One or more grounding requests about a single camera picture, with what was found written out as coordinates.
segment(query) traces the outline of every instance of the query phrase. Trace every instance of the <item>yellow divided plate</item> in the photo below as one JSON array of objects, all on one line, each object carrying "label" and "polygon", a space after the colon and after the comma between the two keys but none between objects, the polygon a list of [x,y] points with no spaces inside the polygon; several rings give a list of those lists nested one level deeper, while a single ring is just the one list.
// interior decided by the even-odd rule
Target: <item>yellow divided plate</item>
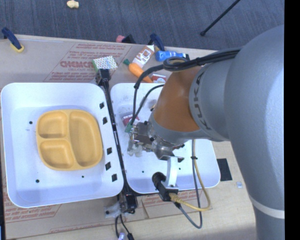
[{"label": "yellow divided plate", "polygon": [[80,109],[43,113],[36,123],[36,140],[41,160],[54,170],[91,168],[103,156],[98,122]]}]

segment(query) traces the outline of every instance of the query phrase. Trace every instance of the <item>blue clamp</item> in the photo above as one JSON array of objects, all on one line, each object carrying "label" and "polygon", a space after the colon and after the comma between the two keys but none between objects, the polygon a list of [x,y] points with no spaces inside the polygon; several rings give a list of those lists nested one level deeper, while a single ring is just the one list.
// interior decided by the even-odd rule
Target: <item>blue clamp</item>
[{"label": "blue clamp", "polygon": [[2,29],[2,33],[6,38],[8,38],[10,40],[10,42],[11,42],[10,46],[16,52],[21,53],[25,49],[25,47],[18,41],[15,34],[12,33],[12,31],[10,29],[8,29],[7,27],[4,27]]},{"label": "blue clamp", "polygon": [[164,43],[161,41],[159,36],[157,36],[155,33],[152,33],[150,35],[150,38],[151,38],[151,41],[149,42],[149,45],[151,45],[152,42],[154,42],[154,44],[160,49],[160,51],[165,50]]}]

